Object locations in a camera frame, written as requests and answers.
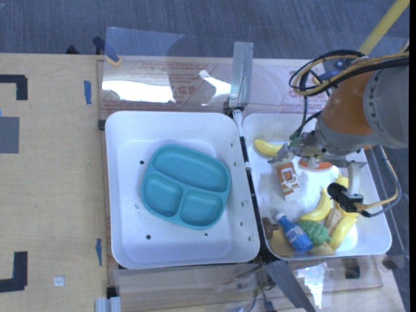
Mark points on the white plastic tray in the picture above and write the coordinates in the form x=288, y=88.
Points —
x=370, y=236
x=130, y=206

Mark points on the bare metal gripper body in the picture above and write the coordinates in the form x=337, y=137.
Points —
x=307, y=145

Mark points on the yellow wedge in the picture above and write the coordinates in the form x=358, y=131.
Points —
x=322, y=249

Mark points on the yellow pizza slice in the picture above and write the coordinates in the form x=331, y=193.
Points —
x=280, y=245

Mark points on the tan bread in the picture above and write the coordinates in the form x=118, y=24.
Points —
x=333, y=221

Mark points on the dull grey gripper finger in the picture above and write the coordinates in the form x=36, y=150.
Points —
x=278, y=157
x=289, y=149

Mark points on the black cylinder on white bracket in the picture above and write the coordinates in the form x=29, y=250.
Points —
x=341, y=196

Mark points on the brown mushroom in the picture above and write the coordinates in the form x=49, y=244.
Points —
x=269, y=227

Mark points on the green grapes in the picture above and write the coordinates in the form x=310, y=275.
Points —
x=315, y=232

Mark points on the blue bottle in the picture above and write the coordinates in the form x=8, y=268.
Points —
x=297, y=236

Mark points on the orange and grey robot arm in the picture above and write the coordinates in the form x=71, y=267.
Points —
x=351, y=109

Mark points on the orange and white carton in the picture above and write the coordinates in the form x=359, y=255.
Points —
x=289, y=182

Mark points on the blue divided plate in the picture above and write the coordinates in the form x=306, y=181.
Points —
x=185, y=187

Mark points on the brown cardboard board red print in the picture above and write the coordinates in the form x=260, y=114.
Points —
x=156, y=76

